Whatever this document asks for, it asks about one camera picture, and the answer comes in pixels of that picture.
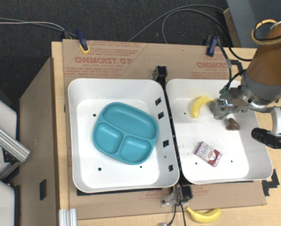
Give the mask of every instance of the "candy wrapper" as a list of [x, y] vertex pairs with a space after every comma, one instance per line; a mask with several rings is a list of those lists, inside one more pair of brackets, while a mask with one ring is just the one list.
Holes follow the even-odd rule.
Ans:
[[195, 155], [215, 167], [217, 166], [222, 153], [202, 141], [195, 152]]

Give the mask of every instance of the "blue clamp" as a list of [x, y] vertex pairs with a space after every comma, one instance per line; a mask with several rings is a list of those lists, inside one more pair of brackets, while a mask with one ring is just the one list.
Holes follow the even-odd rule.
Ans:
[[215, 47], [217, 46], [217, 43], [218, 43], [217, 38], [213, 35], [210, 40], [209, 46], [207, 48], [206, 55], [213, 57], [214, 50], [215, 50]]
[[83, 35], [83, 33], [79, 30], [75, 30], [75, 34], [78, 37], [79, 41], [80, 41], [80, 49], [84, 54], [89, 54], [90, 52], [90, 48], [87, 45], [87, 41]]

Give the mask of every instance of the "banana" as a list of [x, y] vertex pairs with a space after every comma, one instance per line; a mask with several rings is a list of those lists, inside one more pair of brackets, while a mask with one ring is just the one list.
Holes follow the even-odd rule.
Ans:
[[203, 105], [205, 105], [205, 104], [207, 104], [207, 103], [209, 103], [211, 101], [214, 101], [214, 99], [210, 99], [210, 98], [208, 98], [206, 96], [202, 96], [202, 97], [197, 98], [194, 101], [194, 103], [192, 104], [192, 107], [191, 107], [191, 115], [192, 115], [192, 117], [193, 118], [197, 118], [198, 114], [199, 114], [200, 108]]
[[191, 214], [191, 217], [194, 221], [198, 223], [211, 223], [220, 217], [221, 209], [213, 209], [206, 213], [201, 213], [186, 207], [186, 210]]

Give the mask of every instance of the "black floor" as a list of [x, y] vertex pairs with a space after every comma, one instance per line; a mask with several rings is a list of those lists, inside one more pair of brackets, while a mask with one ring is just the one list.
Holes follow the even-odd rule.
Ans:
[[[58, 24], [81, 30], [89, 40], [128, 41], [163, 13], [189, 4], [226, 9], [226, 0], [0, 0], [0, 17]], [[212, 8], [196, 8], [216, 18]], [[133, 41], [164, 43], [162, 20]], [[169, 43], [200, 45], [216, 24], [192, 12], [165, 24]], [[15, 103], [50, 56], [61, 32], [35, 25], [0, 24], [0, 88]]]

